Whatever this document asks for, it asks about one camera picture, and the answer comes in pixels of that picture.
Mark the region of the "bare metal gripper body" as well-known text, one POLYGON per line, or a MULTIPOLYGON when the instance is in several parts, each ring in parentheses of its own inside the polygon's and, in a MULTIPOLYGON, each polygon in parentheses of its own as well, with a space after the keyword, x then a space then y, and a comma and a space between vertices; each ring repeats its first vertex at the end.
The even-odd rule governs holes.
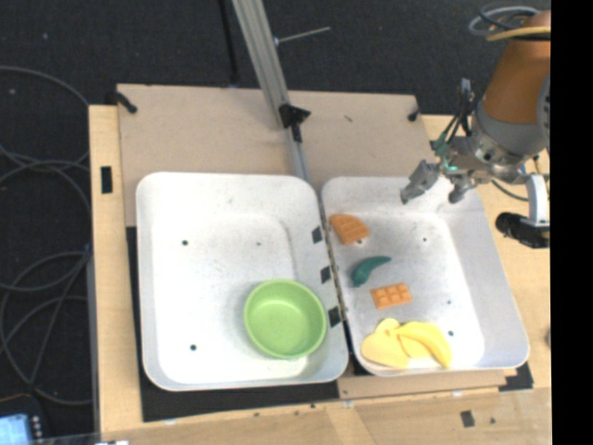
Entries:
POLYGON ((496 144, 487 135, 455 136, 443 140, 436 148, 440 168, 449 178, 479 184, 498 180, 522 184, 526 175, 522 167, 527 156, 515 155, 496 144))

